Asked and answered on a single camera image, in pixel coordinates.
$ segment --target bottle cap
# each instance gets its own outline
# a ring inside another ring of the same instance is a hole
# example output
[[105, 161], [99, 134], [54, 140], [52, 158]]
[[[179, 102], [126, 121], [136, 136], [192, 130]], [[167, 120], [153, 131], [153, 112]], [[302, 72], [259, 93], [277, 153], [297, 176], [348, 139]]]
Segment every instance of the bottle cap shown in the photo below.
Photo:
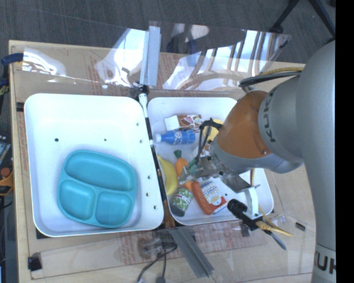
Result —
[[155, 134], [155, 142], [157, 143], [161, 142], [161, 134]]

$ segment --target hot dog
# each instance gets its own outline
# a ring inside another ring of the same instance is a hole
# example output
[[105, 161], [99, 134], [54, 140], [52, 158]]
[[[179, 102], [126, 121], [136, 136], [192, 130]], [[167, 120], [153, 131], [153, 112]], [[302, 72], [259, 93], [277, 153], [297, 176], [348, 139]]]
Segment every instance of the hot dog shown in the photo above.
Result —
[[206, 200], [205, 195], [202, 192], [201, 184], [197, 181], [193, 181], [191, 184], [191, 191], [194, 195], [194, 198], [198, 202], [199, 207], [206, 215], [211, 215], [214, 211], [212, 210], [210, 204]]

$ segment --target yellow banana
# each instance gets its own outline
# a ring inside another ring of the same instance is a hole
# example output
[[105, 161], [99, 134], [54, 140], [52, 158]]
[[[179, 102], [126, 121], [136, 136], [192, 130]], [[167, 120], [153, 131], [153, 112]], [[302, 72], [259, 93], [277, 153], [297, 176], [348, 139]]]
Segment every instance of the yellow banana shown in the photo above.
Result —
[[177, 171], [174, 165], [163, 159], [160, 155], [158, 155], [158, 159], [160, 161], [160, 165], [162, 170], [165, 174], [165, 191], [166, 194], [169, 196], [173, 194], [173, 192], [177, 189], [178, 185], [178, 178], [177, 178]]

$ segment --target can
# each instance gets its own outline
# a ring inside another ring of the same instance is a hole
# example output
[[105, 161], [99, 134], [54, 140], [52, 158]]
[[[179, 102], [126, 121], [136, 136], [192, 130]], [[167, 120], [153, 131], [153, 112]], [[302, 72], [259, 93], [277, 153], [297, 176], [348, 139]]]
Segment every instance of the can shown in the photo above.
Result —
[[171, 200], [171, 211], [176, 216], [184, 216], [193, 199], [193, 193], [184, 187], [180, 187]]

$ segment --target plastic water bottle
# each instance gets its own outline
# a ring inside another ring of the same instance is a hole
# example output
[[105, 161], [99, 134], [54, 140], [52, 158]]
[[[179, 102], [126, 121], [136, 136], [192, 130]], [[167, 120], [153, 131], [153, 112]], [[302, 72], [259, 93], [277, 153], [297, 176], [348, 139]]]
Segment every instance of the plastic water bottle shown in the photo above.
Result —
[[166, 142], [169, 144], [191, 144], [195, 140], [195, 133], [193, 130], [172, 130], [161, 135], [155, 135], [157, 143]]

